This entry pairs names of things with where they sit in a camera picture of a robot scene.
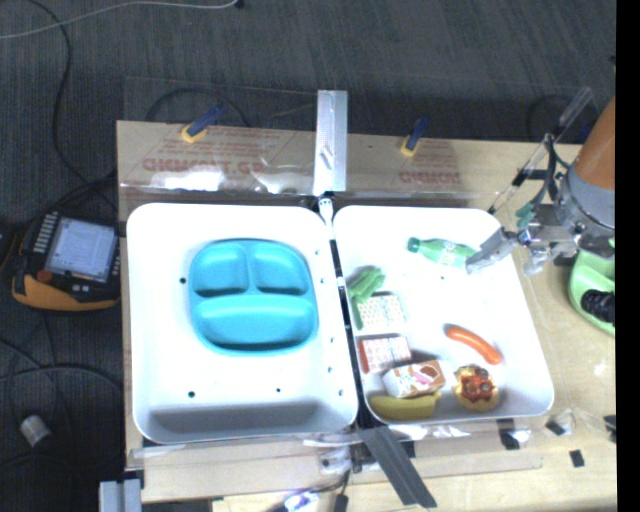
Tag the green plastic bottle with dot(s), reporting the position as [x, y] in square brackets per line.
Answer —
[442, 251]

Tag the small grey metal can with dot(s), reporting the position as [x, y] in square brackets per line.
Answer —
[35, 430]

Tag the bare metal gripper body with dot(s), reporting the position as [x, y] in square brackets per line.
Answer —
[552, 232]

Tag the yellow pizza slice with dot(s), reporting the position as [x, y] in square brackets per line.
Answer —
[475, 389]

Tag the brown cardboard board red print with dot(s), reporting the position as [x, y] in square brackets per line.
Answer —
[240, 160]

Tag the orange and white carton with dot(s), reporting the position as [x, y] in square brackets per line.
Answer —
[384, 352]

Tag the white carton orange green print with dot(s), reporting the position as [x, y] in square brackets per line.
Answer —
[382, 311]

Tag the orange sausage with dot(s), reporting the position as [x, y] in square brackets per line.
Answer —
[472, 341]

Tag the green toy beans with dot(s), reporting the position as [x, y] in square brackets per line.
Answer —
[365, 285]

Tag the yellow banana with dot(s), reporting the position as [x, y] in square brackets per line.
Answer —
[400, 407]

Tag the black cylinder on white bracket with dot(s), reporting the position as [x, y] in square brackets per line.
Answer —
[595, 280]

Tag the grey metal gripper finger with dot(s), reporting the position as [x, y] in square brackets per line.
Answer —
[535, 260]
[492, 251]

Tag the white plastic tray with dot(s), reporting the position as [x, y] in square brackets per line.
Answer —
[450, 300]
[160, 320]

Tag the brown and white carton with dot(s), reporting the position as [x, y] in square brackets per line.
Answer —
[412, 379]

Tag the blue divided plate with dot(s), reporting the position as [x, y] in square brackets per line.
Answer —
[252, 310]

